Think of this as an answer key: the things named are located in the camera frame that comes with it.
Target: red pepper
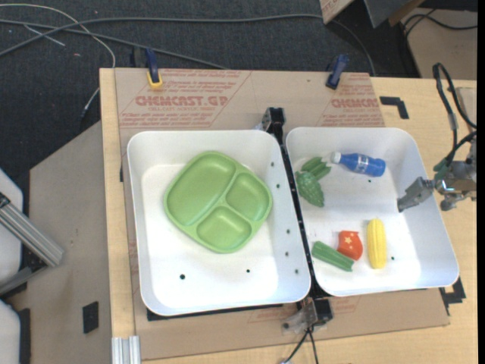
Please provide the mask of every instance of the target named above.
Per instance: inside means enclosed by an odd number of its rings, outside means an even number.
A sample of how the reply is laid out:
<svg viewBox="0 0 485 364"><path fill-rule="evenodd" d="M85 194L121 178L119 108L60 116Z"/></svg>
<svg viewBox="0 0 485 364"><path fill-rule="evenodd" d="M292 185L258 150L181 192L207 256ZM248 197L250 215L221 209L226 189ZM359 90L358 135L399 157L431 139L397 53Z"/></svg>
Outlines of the red pepper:
<svg viewBox="0 0 485 364"><path fill-rule="evenodd" d="M339 247L337 251L350 259L359 260L363 250L361 239L358 238L358 232L341 231L339 233Z"/></svg>

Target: bottle cap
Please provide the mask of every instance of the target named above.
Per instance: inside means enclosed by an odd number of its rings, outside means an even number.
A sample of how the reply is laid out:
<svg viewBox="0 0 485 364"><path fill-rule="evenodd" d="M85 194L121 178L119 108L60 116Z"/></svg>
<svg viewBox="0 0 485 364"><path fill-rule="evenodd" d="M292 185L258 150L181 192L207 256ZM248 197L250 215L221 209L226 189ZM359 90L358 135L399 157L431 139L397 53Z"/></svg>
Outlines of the bottle cap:
<svg viewBox="0 0 485 364"><path fill-rule="evenodd" d="M340 163L340 158L342 157L342 154L338 151L332 152L332 156L330 157L330 160L332 163Z"/></svg>

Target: yellow corn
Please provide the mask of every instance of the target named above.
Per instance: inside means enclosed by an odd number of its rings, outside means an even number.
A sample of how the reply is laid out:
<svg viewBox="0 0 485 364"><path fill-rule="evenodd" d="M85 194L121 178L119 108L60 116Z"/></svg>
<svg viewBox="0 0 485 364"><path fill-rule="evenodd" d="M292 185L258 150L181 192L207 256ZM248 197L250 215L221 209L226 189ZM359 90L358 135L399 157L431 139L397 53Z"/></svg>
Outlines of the yellow corn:
<svg viewBox="0 0 485 364"><path fill-rule="evenodd" d="M386 265L386 231L379 218L369 221L367 226L367 248L372 268L383 268Z"/></svg>

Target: blue clamp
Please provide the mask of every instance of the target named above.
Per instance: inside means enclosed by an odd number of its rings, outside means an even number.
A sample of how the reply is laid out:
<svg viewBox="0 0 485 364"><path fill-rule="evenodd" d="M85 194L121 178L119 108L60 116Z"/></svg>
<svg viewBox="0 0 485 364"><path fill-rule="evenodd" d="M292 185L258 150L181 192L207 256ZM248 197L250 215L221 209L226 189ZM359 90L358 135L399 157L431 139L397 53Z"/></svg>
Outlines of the blue clamp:
<svg viewBox="0 0 485 364"><path fill-rule="evenodd" d="M161 75L157 67L157 58L151 49L145 49L146 67L149 69L146 76L149 79L150 87L152 89L159 88L162 85Z"/></svg>
<svg viewBox="0 0 485 364"><path fill-rule="evenodd" d="M332 64L331 70L332 73L327 79L327 83L325 84L331 89L336 89L337 85L340 81L340 74L346 69L347 65L349 64L349 56L346 54L340 54L335 62Z"/></svg>

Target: blue bottle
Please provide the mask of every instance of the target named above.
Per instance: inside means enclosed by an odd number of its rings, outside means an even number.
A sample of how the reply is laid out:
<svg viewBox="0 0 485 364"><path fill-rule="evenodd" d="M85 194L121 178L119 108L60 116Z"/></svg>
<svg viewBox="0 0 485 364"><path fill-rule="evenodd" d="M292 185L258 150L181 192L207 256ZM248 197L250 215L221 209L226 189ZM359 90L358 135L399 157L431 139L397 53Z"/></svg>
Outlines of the blue bottle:
<svg viewBox="0 0 485 364"><path fill-rule="evenodd" d="M386 162L382 159L375 159L358 153L343 155L340 152L333 152L330 160L332 163L345 165L356 173L372 177L380 177L386 170Z"/></svg>

